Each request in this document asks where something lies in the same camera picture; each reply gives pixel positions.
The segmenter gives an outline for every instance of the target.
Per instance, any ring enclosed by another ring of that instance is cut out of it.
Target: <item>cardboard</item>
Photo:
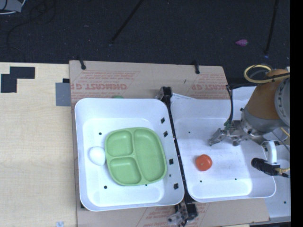
[[[200,74],[191,65],[164,65],[70,61],[71,109],[75,156],[76,204],[79,227],[170,227],[167,217],[174,206],[135,208],[92,212],[81,208],[77,139],[75,130],[75,104],[82,98],[155,98],[161,87],[171,87],[173,93],[196,99],[228,99],[227,80],[222,67],[199,66]],[[269,220],[263,199],[196,203],[198,217],[188,222],[188,227],[214,227],[247,224]]]

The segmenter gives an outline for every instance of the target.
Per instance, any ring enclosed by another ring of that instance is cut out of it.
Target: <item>white egg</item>
[[[90,160],[98,165],[102,166],[105,163],[106,157],[105,157],[105,151],[100,146],[94,146],[89,149],[89,158]]]

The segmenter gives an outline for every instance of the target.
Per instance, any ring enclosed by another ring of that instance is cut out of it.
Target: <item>green plate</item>
[[[167,171],[161,141],[148,128],[110,132],[105,139],[105,154],[110,175],[120,185],[154,183]]]

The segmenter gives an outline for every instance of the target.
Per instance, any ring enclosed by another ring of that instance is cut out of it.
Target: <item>red tomato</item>
[[[196,158],[196,166],[199,171],[207,171],[213,165],[212,159],[208,155],[200,155]]]

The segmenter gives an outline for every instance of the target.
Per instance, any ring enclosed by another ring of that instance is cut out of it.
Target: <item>brown cylinder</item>
[[[270,71],[267,76],[271,77],[284,73],[288,73],[288,71],[284,69],[275,69]],[[247,110],[251,115],[261,119],[280,119],[275,107],[275,93],[282,80],[283,79],[276,79],[274,82],[256,86],[247,103]]]

